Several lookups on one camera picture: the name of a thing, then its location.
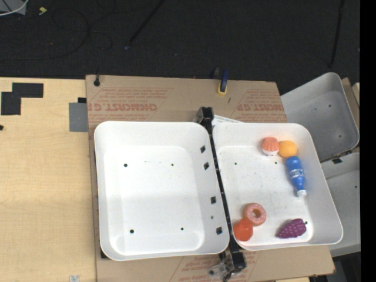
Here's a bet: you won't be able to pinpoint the brown cardboard board red print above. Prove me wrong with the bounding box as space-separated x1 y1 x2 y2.
85 74 336 282

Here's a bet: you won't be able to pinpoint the thin black rod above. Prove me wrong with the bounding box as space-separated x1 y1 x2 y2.
204 118 241 256

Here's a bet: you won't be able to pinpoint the white plastic tray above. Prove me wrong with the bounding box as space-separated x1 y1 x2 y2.
93 120 230 261
211 122 344 251

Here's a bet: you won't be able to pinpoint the orange toy shell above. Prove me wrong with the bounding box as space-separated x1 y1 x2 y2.
261 136 280 157

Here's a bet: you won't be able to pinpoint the pink toy doughnut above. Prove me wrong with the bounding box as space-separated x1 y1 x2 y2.
242 203 267 226

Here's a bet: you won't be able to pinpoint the orange toy ball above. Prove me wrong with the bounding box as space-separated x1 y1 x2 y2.
278 140 298 158

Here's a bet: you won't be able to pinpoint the orange-red faceted toy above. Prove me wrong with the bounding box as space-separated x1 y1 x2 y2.
233 217 254 242

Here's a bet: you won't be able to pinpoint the blue toy bottle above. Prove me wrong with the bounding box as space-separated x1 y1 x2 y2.
285 156 308 198

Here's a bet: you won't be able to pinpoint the purple toy grapes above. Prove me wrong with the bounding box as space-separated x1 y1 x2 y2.
277 218 308 240

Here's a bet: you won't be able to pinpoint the black block with wires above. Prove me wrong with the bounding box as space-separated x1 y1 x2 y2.
196 106 214 126
230 250 247 272

